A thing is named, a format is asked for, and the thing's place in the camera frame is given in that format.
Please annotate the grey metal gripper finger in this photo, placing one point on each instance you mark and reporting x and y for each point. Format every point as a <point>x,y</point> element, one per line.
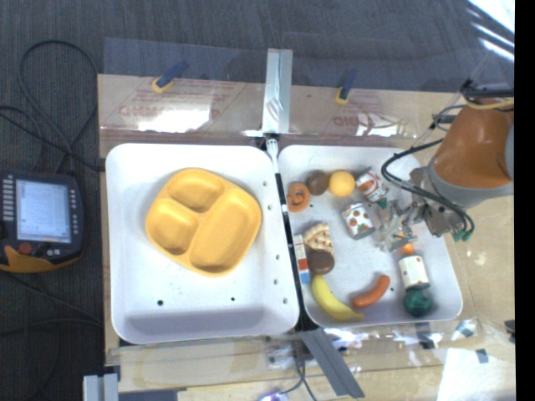
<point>403,238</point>
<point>386,224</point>

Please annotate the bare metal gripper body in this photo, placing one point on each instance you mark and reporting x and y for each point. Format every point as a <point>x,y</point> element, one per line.
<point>436,217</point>

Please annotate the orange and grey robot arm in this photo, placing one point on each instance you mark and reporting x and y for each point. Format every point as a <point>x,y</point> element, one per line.
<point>472,148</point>

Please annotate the orange carrot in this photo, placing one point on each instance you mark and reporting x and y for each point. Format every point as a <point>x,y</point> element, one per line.
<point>408,248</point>

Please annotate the white can, tomato print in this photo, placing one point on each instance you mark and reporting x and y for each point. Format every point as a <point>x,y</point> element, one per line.
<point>358,220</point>

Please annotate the white can, red label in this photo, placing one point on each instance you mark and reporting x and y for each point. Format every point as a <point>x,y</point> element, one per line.
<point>371,185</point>

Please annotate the white plastic tray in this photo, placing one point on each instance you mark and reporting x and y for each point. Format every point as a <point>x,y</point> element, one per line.
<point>138,265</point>
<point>363,261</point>

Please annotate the yellow orange ball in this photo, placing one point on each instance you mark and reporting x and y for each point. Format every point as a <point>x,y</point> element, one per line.
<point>342,183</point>

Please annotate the orange sausage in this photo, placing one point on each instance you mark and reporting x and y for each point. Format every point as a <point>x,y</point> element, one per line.
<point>371,292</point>

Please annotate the green broccoli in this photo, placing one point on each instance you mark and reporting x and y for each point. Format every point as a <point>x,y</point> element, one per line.
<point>417,302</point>

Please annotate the beige pizza slice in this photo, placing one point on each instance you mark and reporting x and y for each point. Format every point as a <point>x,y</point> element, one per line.
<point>318,237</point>

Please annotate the dark brown round ball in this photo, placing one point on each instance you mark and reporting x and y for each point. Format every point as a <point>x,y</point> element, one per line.
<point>317,182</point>

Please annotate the white red blue carton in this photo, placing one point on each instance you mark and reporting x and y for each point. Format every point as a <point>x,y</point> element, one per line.
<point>302,259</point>

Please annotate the yellow banana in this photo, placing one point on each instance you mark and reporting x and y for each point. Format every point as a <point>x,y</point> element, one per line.
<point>330,301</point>

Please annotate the orange doughnut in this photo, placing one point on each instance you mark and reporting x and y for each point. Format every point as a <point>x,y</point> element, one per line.
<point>292,201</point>

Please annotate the yellow divided plate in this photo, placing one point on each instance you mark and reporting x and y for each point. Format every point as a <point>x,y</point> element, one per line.
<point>205,219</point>

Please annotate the brown cardboard board, red print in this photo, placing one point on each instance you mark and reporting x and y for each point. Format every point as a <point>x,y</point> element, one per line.
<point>125,111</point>

